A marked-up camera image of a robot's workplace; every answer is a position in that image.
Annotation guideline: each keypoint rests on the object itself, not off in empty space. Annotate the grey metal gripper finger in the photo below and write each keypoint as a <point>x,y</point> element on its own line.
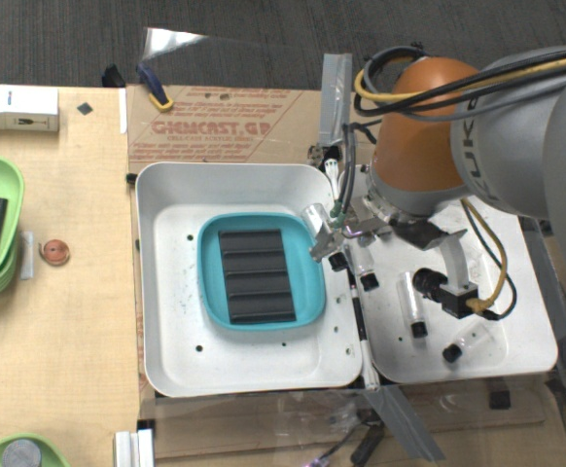
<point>326,246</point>

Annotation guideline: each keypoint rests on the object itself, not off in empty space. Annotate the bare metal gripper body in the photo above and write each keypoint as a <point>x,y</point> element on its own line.
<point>412,234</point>

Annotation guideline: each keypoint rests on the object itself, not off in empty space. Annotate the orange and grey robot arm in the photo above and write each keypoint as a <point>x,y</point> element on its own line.
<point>419,139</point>

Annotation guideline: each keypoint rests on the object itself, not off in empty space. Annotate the thin black and white rod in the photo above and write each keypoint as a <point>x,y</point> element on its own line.
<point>359,314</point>

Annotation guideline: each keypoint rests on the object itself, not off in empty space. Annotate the blue plate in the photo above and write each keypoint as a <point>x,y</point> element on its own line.
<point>210,270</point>

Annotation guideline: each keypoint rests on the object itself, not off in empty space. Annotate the white plastic tray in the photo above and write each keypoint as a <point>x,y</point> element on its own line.
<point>244,363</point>
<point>516,338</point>

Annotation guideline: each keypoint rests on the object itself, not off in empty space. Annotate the brown cardboard board red print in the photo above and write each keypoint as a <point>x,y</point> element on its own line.
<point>215,129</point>

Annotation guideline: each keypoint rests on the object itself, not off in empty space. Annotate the reddish brown round disc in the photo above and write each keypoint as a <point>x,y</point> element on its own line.
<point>55,252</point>

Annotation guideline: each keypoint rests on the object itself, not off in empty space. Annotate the small clear plastic tube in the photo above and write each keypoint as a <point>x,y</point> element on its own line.
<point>26,256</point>

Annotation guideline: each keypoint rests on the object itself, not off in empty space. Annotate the white cardboard box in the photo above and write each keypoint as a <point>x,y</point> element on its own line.
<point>25,102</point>

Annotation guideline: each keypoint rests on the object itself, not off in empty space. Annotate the grey round can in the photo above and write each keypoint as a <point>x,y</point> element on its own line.
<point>21,454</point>

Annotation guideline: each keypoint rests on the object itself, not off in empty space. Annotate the black cylinder on white bracket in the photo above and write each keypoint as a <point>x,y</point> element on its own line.
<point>450,292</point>

